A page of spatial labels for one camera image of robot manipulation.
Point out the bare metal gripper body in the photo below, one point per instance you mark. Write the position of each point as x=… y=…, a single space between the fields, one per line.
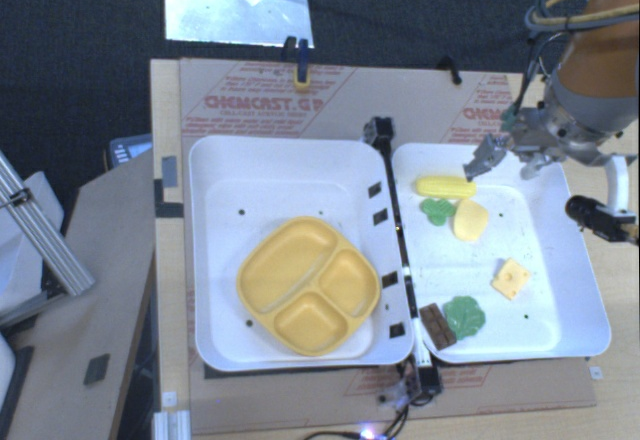
x=550 y=135

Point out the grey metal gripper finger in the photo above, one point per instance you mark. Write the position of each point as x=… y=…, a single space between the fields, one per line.
x=534 y=167
x=484 y=159

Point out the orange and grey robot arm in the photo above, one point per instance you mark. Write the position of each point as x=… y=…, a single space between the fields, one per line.
x=607 y=53

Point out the yellow corn cob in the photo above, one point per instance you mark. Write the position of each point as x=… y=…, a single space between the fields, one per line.
x=445 y=187

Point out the pale yellow potato chip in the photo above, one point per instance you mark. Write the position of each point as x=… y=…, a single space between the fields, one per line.
x=470 y=220

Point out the small green broccoli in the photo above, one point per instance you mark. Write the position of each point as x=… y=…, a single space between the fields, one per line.
x=436 y=212

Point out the white plastic tray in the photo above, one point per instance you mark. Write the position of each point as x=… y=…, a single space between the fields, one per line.
x=545 y=248
x=280 y=178

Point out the brown cardboard board, red print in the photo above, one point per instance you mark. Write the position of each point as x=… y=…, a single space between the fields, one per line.
x=410 y=103

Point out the thin black and white rod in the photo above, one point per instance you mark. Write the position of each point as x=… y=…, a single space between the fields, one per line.
x=400 y=233

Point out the yellow cheese slice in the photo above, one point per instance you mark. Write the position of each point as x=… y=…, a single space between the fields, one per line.
x=511 y=279

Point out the green lettuce leaf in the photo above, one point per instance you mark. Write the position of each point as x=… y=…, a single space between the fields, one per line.
x=465 y=318

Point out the brown chocolate bar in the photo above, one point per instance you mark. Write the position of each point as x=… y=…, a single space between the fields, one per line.
x=437 y=326

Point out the yellow divided plate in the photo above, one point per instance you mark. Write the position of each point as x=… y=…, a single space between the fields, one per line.
x=300 y=278

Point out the black cylinder on white bracket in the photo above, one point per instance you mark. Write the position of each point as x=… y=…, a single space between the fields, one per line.
x=595 y=215

